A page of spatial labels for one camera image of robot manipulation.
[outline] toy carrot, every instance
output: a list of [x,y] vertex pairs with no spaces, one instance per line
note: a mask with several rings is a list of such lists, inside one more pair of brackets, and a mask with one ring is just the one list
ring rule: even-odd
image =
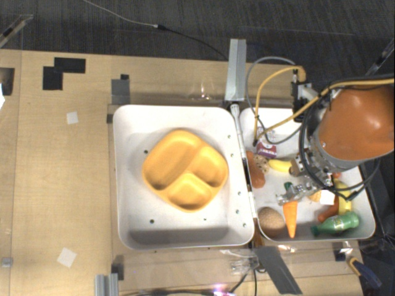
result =
[[333,205],[329,206],[327,210],[325,210],[324,212],[318,215],[318,221],[320,223],[323,223],[329,217],[337,215],[338,212],[339,212],[339,197],[336,196]]
[[296,233],[297,201],[285,203],[283,205],[283,213],[288,234],[291,238],[294,238]]

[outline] toy banana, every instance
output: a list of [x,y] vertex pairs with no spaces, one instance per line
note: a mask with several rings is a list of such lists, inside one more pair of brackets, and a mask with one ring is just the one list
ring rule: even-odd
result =
[[290,161],[284,161],[284,160],[277,160],[277,159],[270,159],[268,161],[269,166],[276,171],[280,172],[289,172],[289,168],[291,168],[291,162]]
[[[348,186],[341,182],[338,179],[334,179],[335,182],[335,188],[337,189],[345,189]],[[344,196],[349,196],[351,194],[351,191],[340,191]],[[347,212],[350,212],[352,210],[352,202],[349,200],[346,202],[342,197],[339,198],[339,215],[343,215]]]

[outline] toy bottle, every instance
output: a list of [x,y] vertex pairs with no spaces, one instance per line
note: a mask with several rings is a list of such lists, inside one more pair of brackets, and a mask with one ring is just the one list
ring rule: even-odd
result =
[[337,234],[349,228],[359,225],[358,215],[354,212],[347,212],[344,215],[329,217],[322,224],[312,226],[311,232],[317,236],[319,234]]

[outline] wooden surface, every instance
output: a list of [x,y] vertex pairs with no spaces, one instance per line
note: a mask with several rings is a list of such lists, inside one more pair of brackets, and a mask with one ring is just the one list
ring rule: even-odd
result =
[[[8,60],[14,58],[17,65],[20,52],[0,51],[1,60],[5,54]],[[65,73],[63,91],[43,91],[43,66],[53,66],[55,56],[86,58],[86,73]],[[258,66],[251,75],[251,92],[280,67]],[[231,275],[230,265],[219,251],[131,252],[112,240],[117,236],[111,225],[113,183],[106,115],[110,81],[119,79],[121,73],[130,75],[132,102],[149,101],[147,93],[158,102],[160,98],[189,102],[199,96],[203,87],[213,103],[218,104],[225,89],[227,65],[198,60],[23,52],[20,100],[15,96],[15,106],[9,106],[10,115],[19,118],[14,209],[8,208],[8,214],[13,216],[11,296],[93,295],[95,275],[109,274],[112,259],[118,253],[128,265],[125,274],[130,276],[128,281],[120,282],[122,290],[203,286],[205,280],[212,284],[213,277],[207,279],[210,273],[206,269],[216,273],[217,282],[229,286],[239,279]],[[288,102],[289,78],[290,75],[274,80],[263,94]],[[67,124],[69,112],[78,113],[77,124]],[[10,119],[10,123],[17,124],[17,120]],[[9,150],[4,144],[0,148],[1,155]],[[70,268],[57,262],[64,247],[77,253]],[[326,249],[324,253],[317,252],[320,247]],[[333,282],[343,282],[337,289],[338,295],[360,295],[358,278],[345,263],[333,261],[330,246],[320,247],[300,247],[312,252],[306,253],[305,259],[287,261],[304,293],[326,295]],[[7,272],[1,269],[1,273],[5,275],[0,276],[0,286],[7,286]],[[262,294],[278,295],[266,274],[259,279]],[[252,295],[249,281],[251,278],[238,289],[238,295]]]
[[[1,51],[0,67],[15,68],[14,89],[0,110],[0,253],[11,256],[15,159],[18,135],[19,86],[22,52]],[[9,293],[10,269],[0,268],[0,295]]]

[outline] yellow plastic dish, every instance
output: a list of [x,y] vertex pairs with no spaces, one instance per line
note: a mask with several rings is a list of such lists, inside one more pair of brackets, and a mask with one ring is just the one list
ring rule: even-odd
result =
[[204,208],[228,178],[228,164],[201,138],[177,129],[143,163],[143,179],[164,201],[184,212]]

